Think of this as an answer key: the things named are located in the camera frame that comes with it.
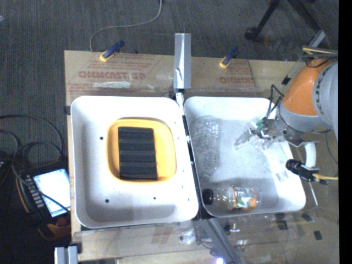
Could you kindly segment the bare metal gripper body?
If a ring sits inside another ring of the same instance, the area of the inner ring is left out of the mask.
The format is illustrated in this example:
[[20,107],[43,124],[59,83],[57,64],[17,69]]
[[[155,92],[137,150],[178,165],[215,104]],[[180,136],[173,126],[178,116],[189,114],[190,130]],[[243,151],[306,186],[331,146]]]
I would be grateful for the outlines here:
[[299,147],[304,143],[304,140],[301,138],[303,132],[286,125],[281,119],[259,120],[256,123],[256,127],[252,129],[252,134],[265,140],[285,140],[295,147]]

